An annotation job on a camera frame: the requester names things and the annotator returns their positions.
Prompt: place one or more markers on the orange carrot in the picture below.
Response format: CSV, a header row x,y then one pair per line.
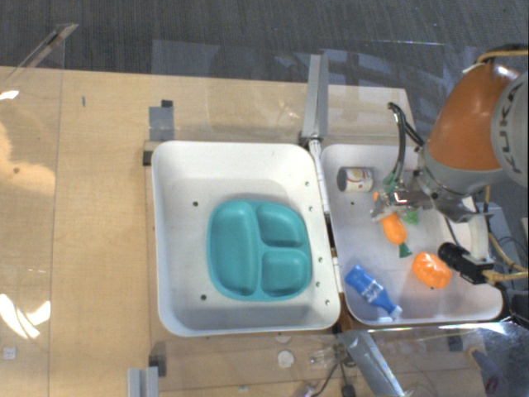
x,y
394,230

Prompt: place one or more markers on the teal divided plate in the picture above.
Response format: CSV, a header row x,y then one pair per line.
x,y
231,246

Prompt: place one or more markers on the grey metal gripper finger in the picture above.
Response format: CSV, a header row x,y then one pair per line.
x,y
380,212

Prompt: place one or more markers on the white and orange can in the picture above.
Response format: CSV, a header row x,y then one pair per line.
x,y
357,179

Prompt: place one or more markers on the blue plastic bottle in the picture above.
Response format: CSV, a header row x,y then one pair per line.
x,y
368,290

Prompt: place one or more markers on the orange pumpkin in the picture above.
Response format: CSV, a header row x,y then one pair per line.
x,y
432,270

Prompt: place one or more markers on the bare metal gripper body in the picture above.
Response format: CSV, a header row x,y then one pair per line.
x,y
409,199

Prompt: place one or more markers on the white plastic tray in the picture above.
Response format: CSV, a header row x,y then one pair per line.
x,y
359,230
182,263

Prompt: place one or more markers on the black cylinder on white bracket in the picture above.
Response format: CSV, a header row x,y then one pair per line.
x,y
463,261

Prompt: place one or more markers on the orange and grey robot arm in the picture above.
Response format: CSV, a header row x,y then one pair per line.
x,y
463,139

